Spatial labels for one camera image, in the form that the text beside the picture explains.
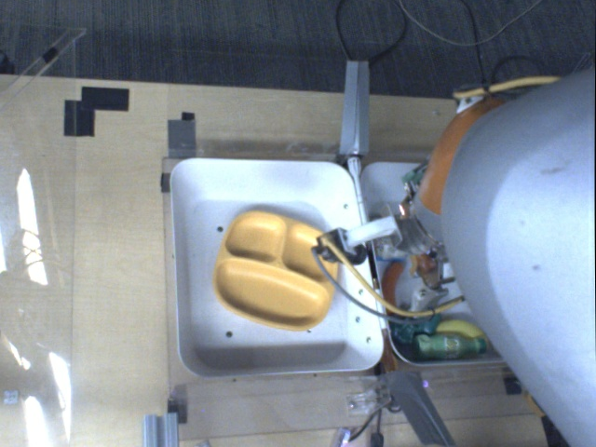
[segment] tray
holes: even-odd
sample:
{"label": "tray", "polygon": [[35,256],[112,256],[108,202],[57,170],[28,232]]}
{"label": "tray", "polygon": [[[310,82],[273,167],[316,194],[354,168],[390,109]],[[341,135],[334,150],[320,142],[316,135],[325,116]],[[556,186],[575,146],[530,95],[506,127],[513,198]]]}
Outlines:
{"label": "tray", "polygon": [[[333,286],[311,248],[322,232],[289,217],[249,211],[228,228],[213,274],[217,299],[241,317],[303,331],[327,315]],[[326,264],[337,276],[337,264]]]}

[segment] clear plastic panel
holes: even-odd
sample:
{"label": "clear plastic panel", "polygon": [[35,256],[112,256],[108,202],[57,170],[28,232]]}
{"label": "clear plastic panel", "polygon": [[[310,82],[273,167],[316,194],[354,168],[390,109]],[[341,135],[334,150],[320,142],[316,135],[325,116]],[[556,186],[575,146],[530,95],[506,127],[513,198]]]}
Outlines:
{"label": "clear plastic panel", "polygon": [[63,126],[83,33],[0,22],[14,64],[0,74],[2,445],[70,443],[76,159]]}

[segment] white cable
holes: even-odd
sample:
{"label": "white cable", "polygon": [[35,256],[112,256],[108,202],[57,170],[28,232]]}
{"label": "white cable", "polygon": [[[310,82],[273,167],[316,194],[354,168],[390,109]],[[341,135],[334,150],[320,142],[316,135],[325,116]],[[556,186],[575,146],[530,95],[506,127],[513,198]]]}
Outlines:
{"label": "white cable", "polygon": [[402,0],[398,0],[398,2],[400,3],[400,7],[403,10],[403,13],[414,24],[416,24],[417,26],[419,26],[420,28],[422,28],[425,32],[427,32],[429,34],[432,34],[435,38],[438,38],[440,41],[445,42],[445,43],[449,43],[450,45],[455,45],[456,47],[475,47],[477,45],[482,45],[483,43],[488,43],[489,41],[497,38],[500,34],[502,34],[510,25],[512,25],[517,20],[519,20],[520,18],[522,18],[525,15],[527,15],[528,13],[530,13],[534,8],[536,8],[538,5],[540,5],[542,3],[542,1],[543,0],[536,0],[533,4],[531,4],[528,8],[526,8],[522,13],[520,13],[520,15],[518,15],[514,19],[508,21],[507,23],[505,23],[505,25],[503,25],[499,30],[497,30],[496,33],[492,34],[491,36],[488,36],[486,38],[483,38],[483,39],[481,39],[479,41],[475,41],[473,43],[462,43],[462,42],[459,42],[459,41],[450,40],[449,38],[445,38],[444,36],[441,36],[440,34],[437,34],[437,33],[433,32],[432,30],[430,30],[430,28],[426,27],[423,23],[421,23],[419,20],[417,20],[406,9],[405,5],[403,5],[403,1]]}

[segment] black tape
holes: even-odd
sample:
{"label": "black tape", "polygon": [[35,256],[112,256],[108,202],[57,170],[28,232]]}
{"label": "black tape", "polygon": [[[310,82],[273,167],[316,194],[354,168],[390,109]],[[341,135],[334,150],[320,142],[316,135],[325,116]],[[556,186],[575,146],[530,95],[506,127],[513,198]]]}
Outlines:
{"label": "black tape", "polygon": [[95,113],[83,109],[81,101],[64,102],[64,136],[95,136]]}
{"label": "black tape", "polygon": [[129,90],[83,87],[81,101],[87,111],[128,111]]}
{"label": "black tape", "polygon": [[0,75],[15,74],[15,64],[8,58],[8,55],[0,49]]}
{"label": "black tape", "polygon": [[81,101],[64,102],[64,136],[95,136],[96,110],[128,111],[129,90],[83,87]]}
{"label": "black tape", "polygon": [[58,50],[56,48],[52,47],[44,53],[42,58],[44,59],[44,61],[46,63],[50,63],[50,62],[56,60],[57,56],[58,56]]}
{"label": "black tape", "polygon": [[508,396],[515,396],[522,392],[522,383],[520,383],[517,377],[504,377],[503,384],[505,385],[505,392]]}
{"label": "black tape", "polygon": [[166,172],[162,172],[161,174],[160,185],[162,194],[169,194],[169,176],[170,174],[167,174]]}
{"label": "black tape", "polygon": [[188,410],[183,403],[177,400],[168,399],[168,413],[178,414],[178,424],[186,424],[188,422]]}

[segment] yellow cable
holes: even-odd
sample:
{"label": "yellow cable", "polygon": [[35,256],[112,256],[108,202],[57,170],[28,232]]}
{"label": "yellow cable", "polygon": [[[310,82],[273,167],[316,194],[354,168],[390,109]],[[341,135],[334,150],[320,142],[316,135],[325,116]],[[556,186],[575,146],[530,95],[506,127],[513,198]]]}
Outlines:
{"label": "yellow cable", "polygon": [[397,308],[396,306],[392,305],[391,303],[387,302],[379,293],[377,293],[371,285],[369,285],[368,281],[360,274],[360,272],[356,269],[356,267],[350,263],[344,253],[339,250],[335,244],[326,236],[321,237],[320,239],[321,244],[323,247],[329,249],[329,251],[339,260],[342,264],[344,264],[347,269],[356,277],[356,279],[360,282],[360,284],[364,287],[364,289],[370,293],[374,299],[383,305],[387,311],[391,311],[397,315],[400,315],[404,318],[419,318],[419,317],[431,317],[436,315],[437,313],[441,313],[442,311],[448,310],[453,308],[455,305],[464,301],[463,296],[458,296],[457,298],[453,298],[453,300],[443,303],[442,305],[437,306],[434,309],[427,309],[424,311],[408,311],[405,309]]}
{"label": "yellow cable", "polygon": [[511,79],[503,83],[496,83],[491,85],[488,89],[476,88],[468,91],[456,91],[454,98],[456,100],[464,100],[465,98],[473,98],[474,96],[486,96],[494,93],[501,93],[515,88],[525,88],[528,86],[542,86],[549,85],[555,81],[559,81],[559,76],[526,76],[524,78]]}

